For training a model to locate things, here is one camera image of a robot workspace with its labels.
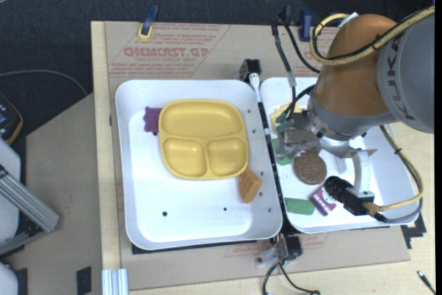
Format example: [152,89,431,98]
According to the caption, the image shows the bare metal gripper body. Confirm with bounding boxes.
[282,110,350,151]

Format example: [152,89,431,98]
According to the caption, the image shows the white plastic tray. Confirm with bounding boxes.
[115,79,284,251]
[258,77,421,234]

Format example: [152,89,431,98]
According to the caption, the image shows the purple and white packet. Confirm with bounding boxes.
[310,187,338,218]

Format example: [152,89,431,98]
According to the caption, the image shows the orange waffle biscuit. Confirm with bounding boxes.
[237,167,263,204]

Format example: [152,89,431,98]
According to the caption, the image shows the brown round biscuit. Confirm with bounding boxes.
[293,150,328,185]

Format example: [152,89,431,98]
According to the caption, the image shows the purple grapes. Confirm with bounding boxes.
[142,106,164,135]

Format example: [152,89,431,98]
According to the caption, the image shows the black cylinder on white bracket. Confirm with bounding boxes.
[323,147,378,217]

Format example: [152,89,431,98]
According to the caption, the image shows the green toy food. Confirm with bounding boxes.
[271,137,298,167]

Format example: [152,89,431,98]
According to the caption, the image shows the yellow divided plate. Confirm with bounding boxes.
[157,99,250,181]

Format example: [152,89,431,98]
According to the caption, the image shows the green rounded block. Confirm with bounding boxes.
[284,197,316,216]

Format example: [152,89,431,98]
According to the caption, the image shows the yellow flat toy food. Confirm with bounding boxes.
[269,101,302,129]

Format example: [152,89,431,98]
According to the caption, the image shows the thin black and white rod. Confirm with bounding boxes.
[248,73,288,236]

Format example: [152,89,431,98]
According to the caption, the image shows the brown cardboard board red print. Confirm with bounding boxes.
[90,21,412,291]

